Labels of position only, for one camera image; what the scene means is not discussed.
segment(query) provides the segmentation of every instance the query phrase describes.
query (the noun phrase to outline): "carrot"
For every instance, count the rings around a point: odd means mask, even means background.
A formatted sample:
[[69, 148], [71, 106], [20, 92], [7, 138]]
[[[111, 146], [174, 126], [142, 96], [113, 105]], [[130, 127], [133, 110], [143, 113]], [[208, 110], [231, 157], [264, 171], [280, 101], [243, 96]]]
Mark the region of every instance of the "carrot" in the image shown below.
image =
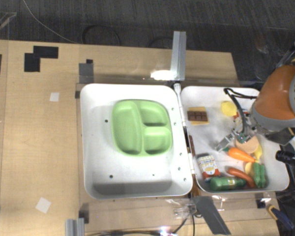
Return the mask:
[[228, 151], [228, 155], [232, 158], [235, 158], [237, 160], [241, 160], [244, 162], [254, 163], [256, 161], [255, 158], [253, 158], [252, 156], [248, 155], [247, 153], [245, 153], [244, 151], [241, 151], [240, 149], [236, 147], [230, 148]]
[[245, 172], [242, 172], [242, 171], [235, 169], [235, 168], [229, 168], [227, 170], [227, 173], [230, 175], [233, 175], [235, 177], [245, 179], [248, 187], [256, 188], [256, 184], [255, 184], [254, 180], [249, 175], [247, 175]]

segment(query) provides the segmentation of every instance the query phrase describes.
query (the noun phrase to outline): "green bottle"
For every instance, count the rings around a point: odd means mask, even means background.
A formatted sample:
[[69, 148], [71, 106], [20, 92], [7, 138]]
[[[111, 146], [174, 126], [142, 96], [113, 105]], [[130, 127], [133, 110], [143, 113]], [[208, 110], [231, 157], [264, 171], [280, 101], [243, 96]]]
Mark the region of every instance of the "green bottle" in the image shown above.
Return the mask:
[[234, 190], [245, 185], [246, 180], [237, 177], [212, 177], [210, 181], [210, 187], [213, 191]]

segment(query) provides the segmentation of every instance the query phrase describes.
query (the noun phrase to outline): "metal bracket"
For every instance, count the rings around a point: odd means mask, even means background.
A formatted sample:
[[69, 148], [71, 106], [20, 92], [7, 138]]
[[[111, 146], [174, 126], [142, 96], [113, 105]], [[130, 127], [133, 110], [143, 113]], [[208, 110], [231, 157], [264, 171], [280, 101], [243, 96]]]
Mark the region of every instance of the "metal bracket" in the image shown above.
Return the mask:
[[84, 218], [66, 220], [65, 236], [84, 236], [84, 233]]
[[1, 19], [0, 19], [0, 30], [4, 28], [14, 17], [16, 16], [16, 13], [6, 13]]
[[171, 72], [175, 81], [184, 81], [186, 71], [186, 32], [174, 31]]

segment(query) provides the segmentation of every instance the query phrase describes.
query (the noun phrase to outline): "sink basin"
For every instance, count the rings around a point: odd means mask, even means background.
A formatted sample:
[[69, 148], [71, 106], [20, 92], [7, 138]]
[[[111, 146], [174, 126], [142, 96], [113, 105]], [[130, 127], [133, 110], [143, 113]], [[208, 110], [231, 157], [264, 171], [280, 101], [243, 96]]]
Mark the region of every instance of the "sink basin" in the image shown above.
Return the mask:
[[86, 85], [80, 95], [84, 184], [95, 199], [182, 196], [192, 187], [175, 92]]

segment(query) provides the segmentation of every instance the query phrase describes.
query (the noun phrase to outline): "wooden table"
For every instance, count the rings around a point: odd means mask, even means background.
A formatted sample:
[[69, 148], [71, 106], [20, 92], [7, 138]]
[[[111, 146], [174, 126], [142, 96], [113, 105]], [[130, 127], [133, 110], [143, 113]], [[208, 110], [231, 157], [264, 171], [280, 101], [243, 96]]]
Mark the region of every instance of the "wooden table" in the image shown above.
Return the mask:
[[[24, 53], [32, 53], [34, 45], [59, 47], [59, 58], [41, 59], [39, 73], [24, 72]], [[80, 209], [79, 63], [92, 59], [95, 77], [149, 78], [153, 70], [170, 68], [171, 50], [0, 40], [0, 54], [0, 236], [63, 236], [66, 219], [77, 219]], [[231, 54], [187, 51], [186, 78], [236, 81], [237, 76]], [[59, 101], [50, 101], [52, 92], [59, 93]], [[266, 196], [277, 204], [273, 193]], [[51, 202], [47, 213], [35, 208], [41, 197]], [[233, 235], [278, 235], [265, 209], [230, 200], [237, 209], [221, 214]], [[196, 223], [196, 235], [211, 235], [203, 219]], [[187, 224], [179, 235], [192, 235]]]

